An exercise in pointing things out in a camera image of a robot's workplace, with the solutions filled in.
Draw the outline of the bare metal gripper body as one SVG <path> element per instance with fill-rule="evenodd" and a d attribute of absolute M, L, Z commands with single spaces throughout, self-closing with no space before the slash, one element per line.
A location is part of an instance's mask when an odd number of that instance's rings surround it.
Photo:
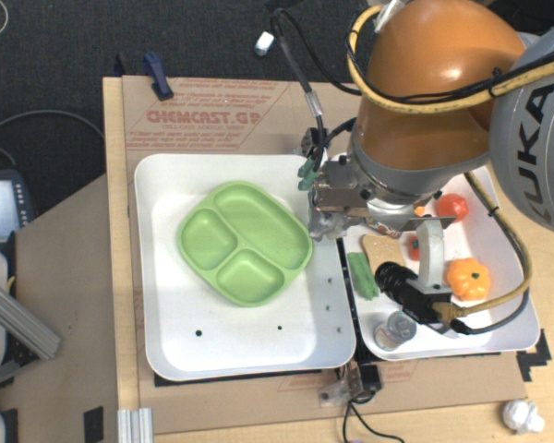
<path fill-rule="evenodd" d="M 343 212 L 354 219 L 353 226 L 400 233 L 415 217 L 414 205 L 436 191 L 435 168 L 395 169 L 349 154 L 320 168 L 311 189 L 311 213 Z"/>

